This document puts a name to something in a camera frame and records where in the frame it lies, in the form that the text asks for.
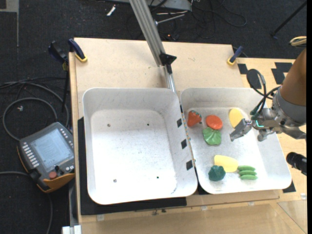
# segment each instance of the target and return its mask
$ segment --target wooden table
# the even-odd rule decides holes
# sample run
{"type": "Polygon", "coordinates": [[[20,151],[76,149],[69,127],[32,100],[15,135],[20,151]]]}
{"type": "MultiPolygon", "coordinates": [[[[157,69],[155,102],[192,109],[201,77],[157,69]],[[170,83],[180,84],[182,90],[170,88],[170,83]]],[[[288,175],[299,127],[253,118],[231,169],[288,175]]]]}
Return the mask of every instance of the wooden table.
{"type": "MultiPolygon", "coordinates": [[[[76,162],[78,224],[83,234],[118,233],[307,233],[306,176],[290,168],[296,192],[256,191],[187,197],[186,207],[101,215],[80,214],[77,120],[83,116],[82,95],[92,87],[166,87],[162,68],[157,67],[147,42],[139,40],[75,38],[88,61],[80,63],[69,53],[73,134],[76,162]]],[[[271,69],[276,62],[293,59],[238,58],[234,66],[226,60],[231,45],[163,43],[166,53],[177,56],[172,64],[177,95],[189,87],[249,87],[239,64],[257,69],[267,89],[277,86],[271,69]]],[[[296,152],[306,156],[306,142],[278,135],[285,156],[296,152]]]]}

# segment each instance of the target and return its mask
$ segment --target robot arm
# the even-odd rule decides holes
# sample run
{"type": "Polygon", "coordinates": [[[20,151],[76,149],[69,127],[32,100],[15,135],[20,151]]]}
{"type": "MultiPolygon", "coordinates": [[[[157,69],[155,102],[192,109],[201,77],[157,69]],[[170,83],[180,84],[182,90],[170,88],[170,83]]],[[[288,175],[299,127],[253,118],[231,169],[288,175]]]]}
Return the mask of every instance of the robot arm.
{"type": "Polygon", "coordinates": [[[306,133],[299,127],[306,124],[307,103],[307,48],[293,63],[283,84],[273,95],[271,108],[263,108],[252,116],[252,120],[242,119],[230,134],[231,140],[245,135],[251,126],[259,131],[258,140],[267,135],[285,133],[295,139],[306,139],[306,133]]]}

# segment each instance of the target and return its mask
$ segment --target black floor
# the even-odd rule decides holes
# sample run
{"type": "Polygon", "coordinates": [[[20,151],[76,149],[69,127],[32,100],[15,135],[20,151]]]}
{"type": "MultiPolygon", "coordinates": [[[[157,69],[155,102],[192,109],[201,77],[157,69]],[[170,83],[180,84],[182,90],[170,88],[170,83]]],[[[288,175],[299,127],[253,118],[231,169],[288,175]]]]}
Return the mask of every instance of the black floor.
{"type": "MultiPolygon", "coordinates": [[[[201,0],[193,11],[159,25],[163,41],[231,44],[244,47],[250,58],[295,59],[300,48],[289,45],[298,36],[307,35],[307,6],[304,6],[275,35],[274,32],[306,0],[201,0]]],[[[0,9],[5,0],[0,0],[0,9]]],[[[175,12],[167,8],[152,9],[160,21],[175,12]]],[[[48,53],[57,41],[68,52],[67,40],[73,37],[103,39],[144,39],[133,11],[127,3],[100,0],[19,0],[19,14],[0,12],[0,119],[5,108],[19,98],[38,97],[49,101],[58,111],[61,103],[45,90],[27,83],[31,80],[63,95],[65,72],[61,63],[48,53]],[[116,4],[111,16],[106,14],[116,4]]],[[[6,117],[6,124],[19,137],[30,135],[49,123],[53,117],[40,103],[16,104],[6,117]]],[[[12,139],[0,125],[0,172],[24,172],[12,139]]],[[[45,233],[50,218],[50,203],[30,178],[22,175],[0,176],[0,233],[45,233]]],[[[53,220],[51,234],[60,234],[69,225],[67,186],[51,193],[53,220]]]]}

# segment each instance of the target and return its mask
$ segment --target black camera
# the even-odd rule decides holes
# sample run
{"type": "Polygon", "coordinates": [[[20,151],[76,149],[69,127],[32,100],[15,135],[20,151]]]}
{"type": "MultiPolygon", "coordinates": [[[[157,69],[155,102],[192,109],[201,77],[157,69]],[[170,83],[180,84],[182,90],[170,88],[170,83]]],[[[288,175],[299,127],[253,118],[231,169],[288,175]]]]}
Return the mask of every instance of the black camera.
{"type": "Polygon", "coordinates": [[[297,154],[291,152],[287,154],[286,161],[292,167],[301,171],[302,174],[305,176],[307,175],[307,158],[301,154],[297,154]]]}

